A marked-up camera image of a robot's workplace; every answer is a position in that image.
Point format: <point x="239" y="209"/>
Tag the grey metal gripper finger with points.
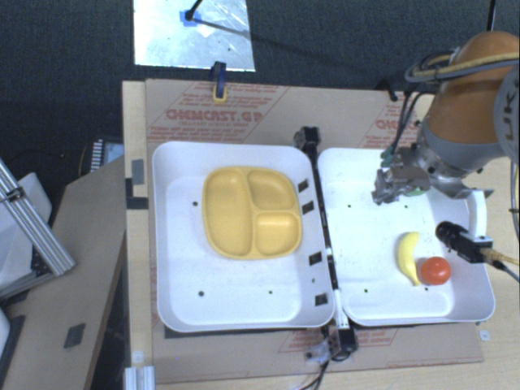
<point x="381" y="191"/>
<point x="398" y="195"/>

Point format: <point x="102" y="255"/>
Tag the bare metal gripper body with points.
<point x="410" y="177"/>

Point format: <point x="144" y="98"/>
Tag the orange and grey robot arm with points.
<point x="467" y="108"/>

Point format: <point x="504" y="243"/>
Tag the white plastic tray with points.
<point x="243" y="291"/>
<point x="373" y="234"/>

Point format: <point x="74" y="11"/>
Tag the yellow banana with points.
<point x="407" y="254"/>

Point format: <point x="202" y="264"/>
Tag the thin black and white rod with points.
<point x="325" y="226"/>

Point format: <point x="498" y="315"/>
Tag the orange round fruit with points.
<point x="435" y="270"/>

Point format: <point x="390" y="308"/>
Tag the brown cardboard board red print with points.
<point x="260" y="108"/>

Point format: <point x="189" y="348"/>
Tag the yellow divided plate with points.
<point x="235" y="213"/>

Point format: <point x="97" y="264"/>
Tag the black cylinder on white bracket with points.
<point x="463" y="242"/>

